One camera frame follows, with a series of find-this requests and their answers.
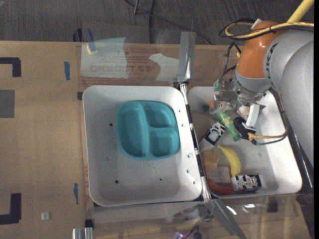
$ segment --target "orange item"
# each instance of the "orange item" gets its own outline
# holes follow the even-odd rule
[[[208,188],[218,195],[232,195],[234,190],[231,186],[222,186],[214,182],[212,179],[206,178]]]
[[[253,29],[258,30],[277,24],[277,22],[265,20],[257,24]],[[269,44],[282,33],[283,31],[277,31],[276,33],[264,34],[246,41],[238,60],[238,73],[251,79],[265,78],[263,71],[264,55]]]
[[[205,167],[208,167],[210,169],[214,169],[217,167],[217,163],[219,161],[219,157],[217,154],[212,150],[206,150],[202,152],[203,157],[203,163]]]

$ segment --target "brown surface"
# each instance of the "brown surface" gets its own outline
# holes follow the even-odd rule
[[[0,42],[1,57],[19,57],[22,63],[18,78],[0,65],[0,89],[15,90],[14,118],[0,119],[0,203],[7,204],[12,193],[22,196],[22,219],[0,226],[2,239],[70,238],[73,228],[84,226],[75,47],[75,43]],[[69,81],[64,61],[71,66]],[[79,184],[79,205],[74,183]],[[42,221],[41,212],[46,211],[51,219]]]
[[[1,57],[19,57],[22,62],[20,78],[11,77],[8,65],[0,65],[0,89],[15,90],[14,118],[0,119],[1,214],[8,211],[10,194],[22,194],[22,219],[18,224],[1,225],[1,239],[71,238],[73,228],[84,227],[88,213],[82,155],[83,109],[77,100],[79,49],[77,43],[0,42]],[[211,76],[217,75],[224,51],[212,46],[209,52],[206,46],[203,54],[198,67],[211,70]],[[211,61],[209,56],[216,58],[216,54],[222,61],[205,65]],[[70,63],[69,81],[64,61]],[[79,184],[79,205],[75,203],[74,183]],[[242,204],[226,204],[240,213]],[[239,215],[236,220],[250,239],[309,238],[298,203],[285,200],[279,202],[279,207],[275,214]],[[46,211],[51,219],[41,221],[40,214]],[[95,235],[97,239],[172,238],[172,231],[189,229],[189,225],[181,223],[184,225],[173,228],[170,224],[155,227],[152,221],[137,221],[126,227],[103,225],[96,227]],[[203,238],[236,238],[229,237],[218,222],[204,224],[202,231]]]
[[[221,75],[226,62],[227,45],[197,45],[195,49],[194,75],[189,87],[211,86]],[[168,58],[178,59],[179,45],[176,44],[124,44],[127,60],[128,79],[97,78],[80,75],[79,91],[91,85],[144,85],[168,86],[171,82],[156,81],[160,66],[150,56],[160,53]],[[237,63],[236,50],[232,49],[228,68]],[[107,71],[108,66],[98,66],[99,70]]]

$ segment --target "teal divided plate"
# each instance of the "teal divided plate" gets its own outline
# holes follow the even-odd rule
[[[133,159],[167,158],[179,149],[173,110],[155,101],[130,101],[117,110],[116,134],[122,153]]]

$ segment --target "black wire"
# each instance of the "black wire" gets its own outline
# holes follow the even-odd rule
[[[128,0],[122,0],[123,2],[125,2],[127,5],[129,5],[130,7],[135,7],[134,4],[132,4],[131,2],[129,2]],[[158,20],[161,20],[163,22],[166,22],[170,25],[176,26],[181,30],[186,30],[186,31],[192,31],[191,28],[185,27],[181,24],[178,24],[176,22],[172,22],[164,17],[161,17],[159,15],[153,14],[153,7],[154,7],[154,0],[151,1],[151,7],[149,11],[143,10],[141,8],[138,8],[138,11],[140,12],[140,14],[147,14],[149,16],[149,28],[150,28],[150,24],[151,24],[151,18],[156,18]],[[208,44],[212,45],[212,43],[208,40],[208,38],[206,38],[204,35],[202,35],[200,32],[196,32],[196,35],[198,37],[200,37],[201,39],[203,39],[204,41],[206,41]]]
[[[253,145],[257,145],[257,146],[262,146],[262,145],[267,145],[267,144],[271,144],[271,143],[276,143],[276,142],[280,142],[282,141],[283,139],[285,139],[288,135],[288,118],[287,118],[287,115],[286,115],[286,112],[285,111],[282,111],[282,115],[283,115],[283,121],[284,121],[284,126],[285,126],[285,130],[286,130],[286,135],[283,136],[282,138],[278,139],[278,140],[274,140],[274,141],[268,141],[268,142],[262,142],[262,143],[259,143],[255,140],[251,141],[251,143]]]
[[[240,48],[238,47],[238,45],[235,43],[235,42],[232,42],[229,46],[228,46],[228,49],[227,49],[227,60],[226,60],[226,63],[225,63],[225,68],[224,68],[224,71],[222,73],[222,75],[219,77],[218,81],[221,82],[221,80],[223,79],[223,77],[225,76],[225,74],[227,74],[228,72],[232,71],[232,70],[235,70],[236,66],[233,66],[229,69],[227,69],[227,66],[228,66],[228,62],[229,62],[229,57],[230,57],[230,50],[232,49],[232,47],[235,46],[236,49],[238,50],[239,53],[241,53],[241,50]]]
[[[314,28],[313,27],[310,27],[310,26],[283,26],[283,27],[280,27],[280,28],[277,28],[275,30],[271,29],[266,31],[266,32],[263,32],[263,33],[260,33],[260,34],[256,34],[254,36],[251,36],[251,37],[246,37],[246,38],[237,38],[238,36],[241,36],[243,34],[237,34],[237,35],[232,35],[232,36],[228,36],[228,35],[221,35],[221,32],[219,33],[219,36],[220,37],[228,37],[230,39],[233,39],[233,40],[241,40],[241,41],[247,41],[247,40],[251,40],[253,38],[256,38],[256,37],[259,37],[259,36],[262,36],[262,35],[265,35],[265,34],[269,34],[269,33],[276,33],[277,31],[283,31],[283,30],[301,30],[301,31],[311,31],[311,32],[314,32]]]
[[[193,233],[193,232],[195,231],[195,229],[196,229],[196,226],[194,226],[194,227],[191,229],[191,231],[189,231],[189,233],[187,234],[187,236],[183,237],[183,239],[188,238],[188,237],[191,235],[191,233]]]
[[[285,139],[285,138],[286,138],[286,135],[285,135],[284,137],[278,139],[278,140],[275,140],[275,141],[261,142],[261,143],[256,142],[256,141],[251,141],[251,143],[252,143],[253,145],[262,146],[262,145],[267,145],[267,144],[271,144],[271,143],[276,143],[276,142],[282,141],[282,140]]]
[[[252,18],[241,18],[241,19],[238,19],[234,22],[231,22],[230,24],[228,24],[227,26],[225,26],[219,33],[218,35],[221,36],[221,37],[225,37],[225,36],[222,36],[221,33],[224,32],[224,30],[231,24],[235,24],[235,23],[239,23],[239,22],[247,22],[247,23],[255,23],[256,20],[255,19],[252,19]]]

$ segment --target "white sink basin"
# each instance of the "white sink basin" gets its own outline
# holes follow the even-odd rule
[[[202,112],[215,92],[212,87],[194,87],[188,93],[192,112]],[[116,112],[128,101],[163,102],[174,111],[180,148],[174,155],[156,160],[136,160],[119,149],[116,135]],[[284,132],[274,96],[268,92],[259,101],[266,107],[256,124],[257,134],[279,135]],[[188,124],[184,99],[172,87],[91,86],[83,95],[88,150],[89,191],[95,203],[104,207],[192,201],[202,192],[202,183]],[[296,193],[302,178],[287,138],[255,146],[247,140],[233,141],[223,134],[219,143],[231,147],[241,161],[240,174],[260,174],[266,187],[254,193],[219,196],[243,198]],[[221,158],[219,164],[227,165]]]
[[[136,160],[117,143],[116,112],[128,101],[163,102],[174,111],[180,147],[174,155]],[[89,191],[100,206],[191,201],[202,191],[184,99],[172,87],[92,86],[83,94]]]
[[[194,87],[188,93],[188,101],[192,112],[202,113],[202,106],[209,105],[213,95],[212,87]],[[257,135],[280,135],[285,127],[278,110],[276,100],[271,92],[267,92],[259,102],[266,107],[261,110],[256,123]],[[302,178],[298,169],[290,142],[284,140],[263,146],[255,146],[248,140],[234,142],[227,131],[218,142],[220,145],[231,147],[241,161],[240,174],[260,174],[264,177],[267,188],[261,188],[255,193],[218,196],[220,198],[240,198],[251,196],[291,194],[302,187]]]

